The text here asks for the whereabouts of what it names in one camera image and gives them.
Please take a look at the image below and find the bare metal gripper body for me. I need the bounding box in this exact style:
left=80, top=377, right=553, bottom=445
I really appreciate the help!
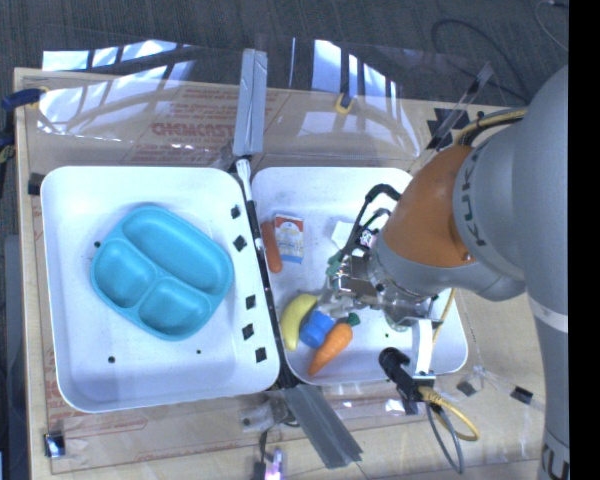
left=328, top=251, right=435, bottom=330

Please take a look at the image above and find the blue cube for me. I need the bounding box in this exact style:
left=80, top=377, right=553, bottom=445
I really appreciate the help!
left=298, top=310, right=338, bottom=350

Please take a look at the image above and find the yellow banana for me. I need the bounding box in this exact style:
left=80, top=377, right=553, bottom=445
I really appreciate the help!
left=279, top=292, right=320, bottom=352

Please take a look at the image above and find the orange carrot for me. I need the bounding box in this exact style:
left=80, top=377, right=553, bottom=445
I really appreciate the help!
left=307, top=312, right=362, bottom=377

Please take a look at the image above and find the white packet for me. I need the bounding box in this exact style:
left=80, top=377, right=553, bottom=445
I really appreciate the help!
left=330, top=220, right=357, bottom=250

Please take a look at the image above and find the small white and red carton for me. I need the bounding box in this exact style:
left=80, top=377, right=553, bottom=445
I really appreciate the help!
left=272, top=212, right=306, bottom=265

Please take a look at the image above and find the orange sausage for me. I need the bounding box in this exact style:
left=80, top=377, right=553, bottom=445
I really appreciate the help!
left=260, top=220, right=284, bottom=275

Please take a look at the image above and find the white plastic tray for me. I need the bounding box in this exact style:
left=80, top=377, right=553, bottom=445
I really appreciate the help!
left=249, top=166, right=469, bottom=387
left=39, top=165, right=282, bottom=414

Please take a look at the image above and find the blue divided plate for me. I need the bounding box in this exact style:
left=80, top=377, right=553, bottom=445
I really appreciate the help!
left=89, top=204, right=236, bottom=342

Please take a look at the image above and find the brown cardboard board, red print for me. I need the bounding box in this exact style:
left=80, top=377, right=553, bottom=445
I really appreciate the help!
left=13, top=67, right=547, bottom=475

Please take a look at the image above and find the black cylinder on white bracket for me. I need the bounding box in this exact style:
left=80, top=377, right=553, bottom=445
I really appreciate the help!
left=377, top=317, right=444, bottom=415

